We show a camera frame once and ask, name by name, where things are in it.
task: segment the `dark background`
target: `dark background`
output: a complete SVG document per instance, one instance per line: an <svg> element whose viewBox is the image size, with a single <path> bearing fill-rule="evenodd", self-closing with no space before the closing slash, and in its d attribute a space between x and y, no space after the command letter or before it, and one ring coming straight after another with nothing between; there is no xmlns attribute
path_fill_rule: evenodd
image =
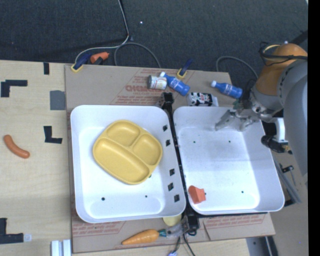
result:
<svg viewBox="0 0 320 256"><path fill-rule="evenodd" d="M294 42L308 51L306 0L122 0L130 42L142 44L162 68L179 69L192 58L192 70L217 71L216 61L232 56L258 74L261 42ZM0 59L74 63L92 47L121 44L126 36L117 0L0 1ZM114 65L114 49L105 65ZM158 67L142 47L117 51L117 64ZM254 83L253 72L233 59L219 62L232 83Z"/></svg>

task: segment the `plastic tray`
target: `plastic tray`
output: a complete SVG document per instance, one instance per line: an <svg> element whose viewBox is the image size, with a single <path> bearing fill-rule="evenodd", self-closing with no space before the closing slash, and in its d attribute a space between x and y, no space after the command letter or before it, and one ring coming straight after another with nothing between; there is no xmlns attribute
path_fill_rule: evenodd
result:
<svg viewBox="0 0 320 256"><path fill-rule="evenodd" d="M204 189L192 208L203 215L274 212L285 202L271 151L262 145L262 123L238 131L215 124L230 108L179 107L173 115L187 189Z"/></svg>
<svg viewBox="0 0 320 256"><path fill-rule="evenodd" d="M152 134L131 121L119 120L102 132L92 153L107 173L126 184L136 185L152 174L163 151Z"/></svg>
<svg viewBox="0 0 320 256"><path fill-rule="evenodd" d="M151 177L128 185L102 169L93 156L97 138L112 123L128 120L161 144L162 158ZM89 223L162 218L186 207L167 114L155 106L82 105L70 116L75 207Z"/></svg>

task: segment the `robotic hand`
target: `robotic hand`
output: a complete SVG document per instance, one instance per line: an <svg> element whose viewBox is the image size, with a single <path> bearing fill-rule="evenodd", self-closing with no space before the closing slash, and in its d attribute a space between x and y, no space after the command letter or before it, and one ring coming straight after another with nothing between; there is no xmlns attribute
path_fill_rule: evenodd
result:
<svg viewBox="0 0 320 256"><path fill-rule="evenodd" d="M275 48L272 54L266 54ZM265 63L249 100L226 113L216 130L233 118L241 119L240 131L257 120L275 123L276 136L262 143L278 152L290 148L302 175L308 172L308 54L298 45L284 43L260 49ZM275 115L283 109L283 117Z"/></svg>

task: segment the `blue and yellow clamp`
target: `blue and yellow clamp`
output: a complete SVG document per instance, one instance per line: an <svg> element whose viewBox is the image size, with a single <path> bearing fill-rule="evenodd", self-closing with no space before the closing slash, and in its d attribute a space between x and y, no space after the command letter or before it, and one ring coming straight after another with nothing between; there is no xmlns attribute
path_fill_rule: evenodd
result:
<svg viewBox="0 0 320 256"><path fill-rule="evenodd" d="M182 80L185 78L187 74L187 69L189 68L192 62L193 62L192 58L188 59L187 62L184 64L184 66L178 70L178 72L176 73L176 76L178 79Z"/></svg>
<svg viewBox="0 0 320 256"><path fill-rule="evenodd" d="M70 68L73 72L79 72L83 67L84 64L87 64L89 58L91 57L91 53L83 54Z"/></svg>

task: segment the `white bottle cap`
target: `white bottle cap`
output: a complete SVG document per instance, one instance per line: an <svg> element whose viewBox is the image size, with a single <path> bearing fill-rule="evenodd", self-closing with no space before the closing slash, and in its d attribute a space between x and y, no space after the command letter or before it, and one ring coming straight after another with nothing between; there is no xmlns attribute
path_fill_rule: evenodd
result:
<svg viewBox="0 0 320 256"><path fill-rule="evenodd" d="M211 83L211 87L216 87L216 84L217 84L217 81L212 81L212 83Z"/></svg>

